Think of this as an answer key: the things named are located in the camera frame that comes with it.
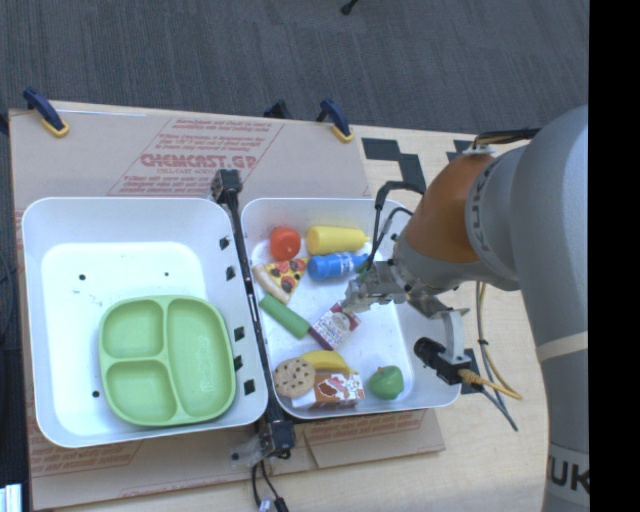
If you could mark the orange and white carton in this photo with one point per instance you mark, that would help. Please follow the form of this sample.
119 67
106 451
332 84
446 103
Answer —
335 392

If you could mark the white plastic tray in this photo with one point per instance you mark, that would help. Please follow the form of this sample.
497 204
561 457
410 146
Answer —
380 340
60 225

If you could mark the brown cardboard board red print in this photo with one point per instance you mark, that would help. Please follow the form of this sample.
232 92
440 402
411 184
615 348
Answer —
300 150

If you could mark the blue bottle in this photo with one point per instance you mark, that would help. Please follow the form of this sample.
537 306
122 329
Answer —
327 266

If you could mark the pizza slice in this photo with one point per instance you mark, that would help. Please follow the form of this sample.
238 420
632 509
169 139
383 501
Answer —
280 277

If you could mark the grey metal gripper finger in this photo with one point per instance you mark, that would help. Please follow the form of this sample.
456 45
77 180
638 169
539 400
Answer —
366 302
351 294

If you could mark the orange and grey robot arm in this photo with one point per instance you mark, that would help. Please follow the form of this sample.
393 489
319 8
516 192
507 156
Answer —
540 240

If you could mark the thin black and white rod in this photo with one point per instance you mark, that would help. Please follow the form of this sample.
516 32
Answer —
246 280

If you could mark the brown chocolate chip biscuit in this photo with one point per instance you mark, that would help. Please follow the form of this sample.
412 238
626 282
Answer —
294 377

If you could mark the black cylinder on white bracket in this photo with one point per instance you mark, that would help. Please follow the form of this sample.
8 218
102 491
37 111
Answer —
442 362

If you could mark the yellow bottle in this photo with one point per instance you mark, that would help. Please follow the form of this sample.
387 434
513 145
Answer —
330 240

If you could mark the yellow banana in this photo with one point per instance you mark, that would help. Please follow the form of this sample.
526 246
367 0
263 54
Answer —
325 360

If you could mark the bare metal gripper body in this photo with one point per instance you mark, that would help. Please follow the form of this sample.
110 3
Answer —
387 282

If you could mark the green cylinder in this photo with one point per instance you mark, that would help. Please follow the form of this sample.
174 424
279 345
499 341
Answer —
285 316

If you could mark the green apple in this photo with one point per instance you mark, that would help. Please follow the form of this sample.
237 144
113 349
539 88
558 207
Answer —
386 383

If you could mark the green divided plate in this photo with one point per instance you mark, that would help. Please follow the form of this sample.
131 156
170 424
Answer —
195 360

